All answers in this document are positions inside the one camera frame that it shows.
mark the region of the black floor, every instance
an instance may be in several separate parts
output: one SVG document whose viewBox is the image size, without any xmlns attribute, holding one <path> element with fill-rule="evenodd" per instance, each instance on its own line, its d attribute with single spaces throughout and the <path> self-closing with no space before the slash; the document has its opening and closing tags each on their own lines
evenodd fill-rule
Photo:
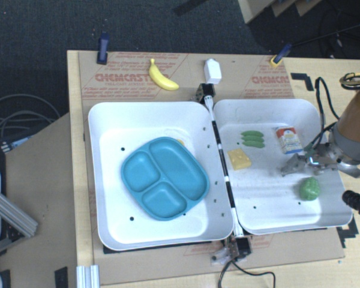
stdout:
<svg viewBox="0 0 360 288">
<path fill-rule="evenodd" d="M 187 1 L 0 0 L 0 98 L 37 95 L 68 112 L 66 52 L 96 50 L 102 30 L 110 51 L 267 55 L 360 23 L 360 0 L 324 0 L 303 17 L 294 6 L 278 18 L 267 8 L 247 25 L 237 0 L 208 0 L 176 14 Z M 360 27 L 296 46 L 290 56 L 360 59 Z M 1 117 L 19 110 L 53 116 L 34 99 L 0 103 Z"/>
</svg>

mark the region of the yellow block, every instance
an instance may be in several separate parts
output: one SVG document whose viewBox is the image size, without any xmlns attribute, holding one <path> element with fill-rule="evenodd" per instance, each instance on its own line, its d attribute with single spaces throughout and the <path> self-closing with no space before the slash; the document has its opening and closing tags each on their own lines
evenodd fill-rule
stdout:
<svg viewBox="0 0 360 288">
<path fill-rule="evenodd" d="M 229 151 L 228 156 L 234 170 L 245 169 L 246 167 L 250 167 L 252 165 L 251 160 L 241 148 Z"/>
</svg>

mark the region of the yellow banana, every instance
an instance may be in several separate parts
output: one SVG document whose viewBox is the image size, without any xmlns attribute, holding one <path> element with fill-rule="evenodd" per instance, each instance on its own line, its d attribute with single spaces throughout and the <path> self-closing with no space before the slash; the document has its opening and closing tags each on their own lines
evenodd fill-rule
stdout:
<svg viewBox="0 0 360 288">
<path fill-rule="evenodd" d="M 168 91 L 174 91 L 179 88 L 179 85 L 164 77 L 158 67 L 155 65 L 155 59 L 151 59 L 151 66 L 149 67 L 149 76 L 151 79 L 161 88 L 166 89 Z"/>
</svg>

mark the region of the blue plate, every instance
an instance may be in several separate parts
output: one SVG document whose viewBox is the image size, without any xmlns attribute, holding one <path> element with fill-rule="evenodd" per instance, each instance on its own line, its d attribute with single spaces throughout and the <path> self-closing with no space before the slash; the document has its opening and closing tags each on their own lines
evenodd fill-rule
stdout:
<svg viewBox="0 0 360 288">
<path fill-rule="evenodd" d="M 177 140 L 154 139 L 130 154 L 121 178 L 140 206 L 158 220 L 172 220 L 197 205 L 209 190 L 203 167 Z"/>
</svg>

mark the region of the blue clamp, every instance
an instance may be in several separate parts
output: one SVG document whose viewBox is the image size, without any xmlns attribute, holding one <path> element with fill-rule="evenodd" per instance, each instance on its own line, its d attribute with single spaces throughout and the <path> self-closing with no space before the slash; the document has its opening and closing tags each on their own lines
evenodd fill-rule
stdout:
<svg viewBox="0 0 360 288">
<path fill-rule="evenodd" d="M 292 48 L 292 44 L 288 43 L 286 44 L 283 49 L 279 52 L 278 55 L 274 55 L 272 57 L 272 59 L 270 60 L 270 64 L 273 66 L 273 67 L 278 67 L 279 64 L 281 63 L 281 60 L 283 57 L 287 56 L 289 53 L 290 53 L 290 50 Z"/>
<path fill-rule="evenodd" d="M 97 64 L 107 65 L 107 47 L 109 43 L 109 34 L 102 32 L 98 39 Z"/>
</svg>

